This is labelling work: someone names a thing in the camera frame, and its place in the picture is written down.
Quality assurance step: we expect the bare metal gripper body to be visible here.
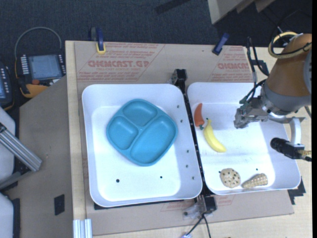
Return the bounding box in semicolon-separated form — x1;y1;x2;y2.
244;97;276;122

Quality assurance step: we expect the white plastic tray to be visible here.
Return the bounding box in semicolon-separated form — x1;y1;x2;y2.
187;81;302;196
81;83;204;208

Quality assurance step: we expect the yellow banana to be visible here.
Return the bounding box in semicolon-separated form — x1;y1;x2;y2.
203;118;227;154

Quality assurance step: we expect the orange carrot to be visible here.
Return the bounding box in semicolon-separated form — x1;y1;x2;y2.
194;103;207;130

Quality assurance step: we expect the thin black and white rod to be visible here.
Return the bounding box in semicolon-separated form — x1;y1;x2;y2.
180;82;208;198

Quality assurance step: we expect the beige chocolate chip biscuit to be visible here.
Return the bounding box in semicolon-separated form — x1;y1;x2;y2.
219;168;242;189

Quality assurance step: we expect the pale yellow corn cob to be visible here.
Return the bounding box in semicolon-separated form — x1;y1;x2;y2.
241;173;269;189

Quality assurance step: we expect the blue divided plate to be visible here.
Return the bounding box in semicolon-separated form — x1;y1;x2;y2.
106;98;179;167

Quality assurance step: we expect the brown cardboard board, red print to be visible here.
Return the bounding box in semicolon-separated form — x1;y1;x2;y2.
73;41;296;237

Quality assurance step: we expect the black cylinder on white bracket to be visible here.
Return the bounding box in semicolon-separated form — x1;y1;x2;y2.
268;114;308;160

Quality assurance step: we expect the black block with thin wires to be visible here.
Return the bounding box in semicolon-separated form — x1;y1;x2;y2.
170;68;187;87
195;195;218;214

